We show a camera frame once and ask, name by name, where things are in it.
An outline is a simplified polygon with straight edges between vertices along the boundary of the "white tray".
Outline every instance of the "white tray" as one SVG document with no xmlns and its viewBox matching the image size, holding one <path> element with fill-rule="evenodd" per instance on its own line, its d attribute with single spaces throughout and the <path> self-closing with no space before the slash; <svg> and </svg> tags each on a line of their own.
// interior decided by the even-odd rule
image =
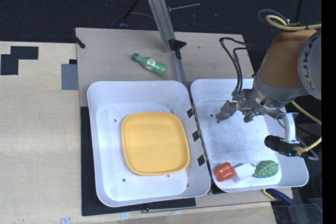
<svg viewBox="0 0 336 224">
<path fill-rule="evenodd" d="M 177 81 L 99 81 L 88 89 L 96 191 L 110 207 L 198 197 L 206 194 L 211 178 L 197 131 L 187 88 Z M 140 176 L 127 167 L 121 144 L 121 123 L 132 113 L 161 111 L 183 123 L 191 160 L 188 167 L 170 175 Z"/>
<path fill-rule="evenodd" d="M 285 137 L 285 129 L 270 116 L 255 116 L 245 123 L 240 111 L 219 123 L 216 114 L 226 100 L 232 100 L 235 79 L 199 79 L 191 85 L 196 114 L 201 128 L 206 154 L 213 181 L 225 192 L 246 191 L 264 188 L 301 187 L 308 182 L 309 174 L 301 157 L 286 157 L 264 145 L 267 135 Z M 243 88 L 251 89 L 253 79 L 243 80 Z M 257 165 L 261 161 L 279 163 L 279 172 L 268 178 L 252 176 L 234 182 L 232 179 L 217 181 L 213 172 L 222 163 L 232 166 L 244 163 Z"/>
</svg>

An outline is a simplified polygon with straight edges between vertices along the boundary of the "wooden table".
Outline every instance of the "wooden table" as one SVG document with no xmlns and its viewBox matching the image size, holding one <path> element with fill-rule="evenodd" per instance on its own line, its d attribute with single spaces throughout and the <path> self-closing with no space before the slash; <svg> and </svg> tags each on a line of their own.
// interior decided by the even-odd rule
<svg viewBox="0 0 336 224">
<path fill-rule="evenodd" d="M 76 34 L 86 44 L 85 49 L 76 44 L 0 42 L 2 55 L 10 54 L 12 46 L 38 47 L 37 60 L 18 61 L 18 75 L 0 75 L 0 223 L 60 223 L 67 217 L 71 223 L 119 223 L 122 218 L 129 218 L 124 223 L 209 223 L 223 219 L 229 223 L 276 223 L 270 200 L 261 191 L 209 193 L 196 198 L 192 208 L 83 217 L 80 107 L 87 104 L 88 85 L 106 79 L 162 79 L 131 61 L 134 52 L 169 61 L 158 45 L 157 31 L 77 28 Z M 235 77 L 218 42 L 224 35 L 175 34 L 188 43 L 181 50 L 188 82 Z M 243 41 L 240 35 L 225 36 Z M 99 61 L 95 55 L 101 54 L 105 56 Z M 78 90 L 62 89 L 61 66 L 70 59 L 78 61 Z M 250 78 L 247 53 L 241 62 L 245 63 L 244 77 Z M 171 70 L 167 74 L 163 79 L 174 79 Z M 292 195 L 290 188 L 281 191 Z"/>
</svg>

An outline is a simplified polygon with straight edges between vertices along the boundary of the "toy bottle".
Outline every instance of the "toy bottle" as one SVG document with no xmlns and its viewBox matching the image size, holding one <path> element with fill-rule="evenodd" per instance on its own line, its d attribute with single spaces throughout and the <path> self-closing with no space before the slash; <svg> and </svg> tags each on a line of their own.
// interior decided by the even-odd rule
<svg viewBox="0 0 336 224">
<path fill-rule="evenodd" d="M 159 76 L 163 76 L 167 70 L 167 66 L 150 57 L 141 57 L 139 54 L 134 54 L 133 61 L 139 62 L 144 69 L 154 72 Z"/>
</svg>

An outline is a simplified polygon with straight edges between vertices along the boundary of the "black clamp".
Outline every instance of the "black clamp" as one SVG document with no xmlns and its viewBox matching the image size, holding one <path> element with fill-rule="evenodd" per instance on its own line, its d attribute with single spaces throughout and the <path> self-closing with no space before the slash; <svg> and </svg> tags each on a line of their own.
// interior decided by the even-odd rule
<svg viewBox="0 0 336 224">
<path fill-rule="evenodd" d="M 175 50 L 176 57 L 178 59 L 181 59 L 180 49 L 183 48 L 185 45 L 187 45 L 187 43 L 183 42 L 183 41 L 176 40 L 176 39 L 170 39 L 170 40 L 168 40 L 168 43 L 169 43 L 170 49 Z"/>
</svg>

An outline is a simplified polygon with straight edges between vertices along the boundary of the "bottle label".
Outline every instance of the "bottle label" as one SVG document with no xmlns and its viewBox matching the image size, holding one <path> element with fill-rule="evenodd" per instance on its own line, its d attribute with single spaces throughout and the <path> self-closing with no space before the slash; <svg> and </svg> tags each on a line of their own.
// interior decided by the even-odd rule
<svg viewBox="0 0 336 224">
<path fill-rule="evenodd" d="M 156 61 L 154 59 L 150 59 L 147 63 L 146 63 L 146 67 L 145 69 L 152 71 L 153 67 L 155 66 Z"/>
</svg>

